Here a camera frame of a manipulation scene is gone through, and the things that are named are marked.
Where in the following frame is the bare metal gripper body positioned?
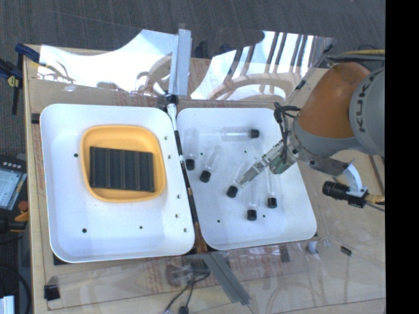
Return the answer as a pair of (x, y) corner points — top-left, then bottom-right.
(252, 141), (350, 177)

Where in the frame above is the clear plastic bottle black cap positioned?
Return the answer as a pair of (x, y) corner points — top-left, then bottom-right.
(226, 161), (252, 199)
(266, 167), (278, 209)
(183, 128), (199, 171)
(219, 126), (261, 143)
(199, 145), (223, 184)
(246, 181), (261, 222)

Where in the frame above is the white plastic tray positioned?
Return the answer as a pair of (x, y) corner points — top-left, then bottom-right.
(39, 103), (196, 264)
(175, 107), (318, 252)

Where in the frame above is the thin black and white rod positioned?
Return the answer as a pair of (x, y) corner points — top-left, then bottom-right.
(166, 103), (209, 254)

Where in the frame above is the brown cardboard board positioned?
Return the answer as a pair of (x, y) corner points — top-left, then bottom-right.
(27, 57), (386, 310)

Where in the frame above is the black ribbed rack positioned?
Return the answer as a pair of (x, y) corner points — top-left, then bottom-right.
(88, 146), (156, 194)

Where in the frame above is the yellow plate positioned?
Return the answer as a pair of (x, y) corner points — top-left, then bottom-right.
(80, 124), (168, 203)

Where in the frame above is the black cylinder on white bracket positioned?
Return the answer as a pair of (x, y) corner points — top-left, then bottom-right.
(321, 163), (369, 209)

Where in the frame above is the black block with thin wires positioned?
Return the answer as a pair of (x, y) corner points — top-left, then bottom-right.
(189, 258), (211, 273)

